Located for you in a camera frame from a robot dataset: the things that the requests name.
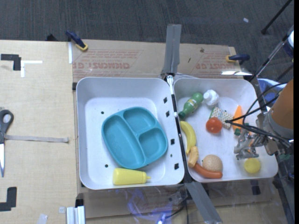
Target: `blue plastic tray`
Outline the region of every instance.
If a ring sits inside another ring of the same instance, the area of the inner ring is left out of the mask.
[[[124,168],[142,168],[167,150],[164,130],[153,114],[132,107],[109,116],[102,125],[104,142],[115,161]]]

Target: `blue clamp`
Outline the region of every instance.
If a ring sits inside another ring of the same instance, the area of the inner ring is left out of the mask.
[[[85,42],[83,42],[76,33],[70,30],[66,30],[65,34],[76,43],[76,47],[78,47],[81,51],[87,50],[88,45]]]
[[[244,61],[248,61],[250,59],[250,56],[247,54],[238,54],[238,55],[234,55],[234,56],[229,56],[227,55],[225,57],[225,60],[227,62],[236,62],[239,61],[239,64],[242,65]]]

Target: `toy banana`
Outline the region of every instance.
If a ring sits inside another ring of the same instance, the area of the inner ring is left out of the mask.
[[[182,130],[184,131],[186,137],[187,137],[187,149],[186,154],[189,154],[192,147],[196,145],[196,135],[193,127],[186,121],[180,121],[179,122]]]

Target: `toy hot dog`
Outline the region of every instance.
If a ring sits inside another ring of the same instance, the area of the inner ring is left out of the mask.
[[[194,165],[193,169],[205,178],[222,178],[222,172],[207,170],[198,163]]]

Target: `metal stand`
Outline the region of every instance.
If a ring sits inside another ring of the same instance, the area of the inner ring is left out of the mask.
[[[272,20],[264,27],[264,29],[261,30],[261,33],[263,35],[266,34],[267,29],[269,28],[269,26],[271,26],[271,24],[278,18],[278,16],[284,11],[284,9],[290,4],[292,0],[288,0],[284,6],[279,10],[279,12],[272,18]]]

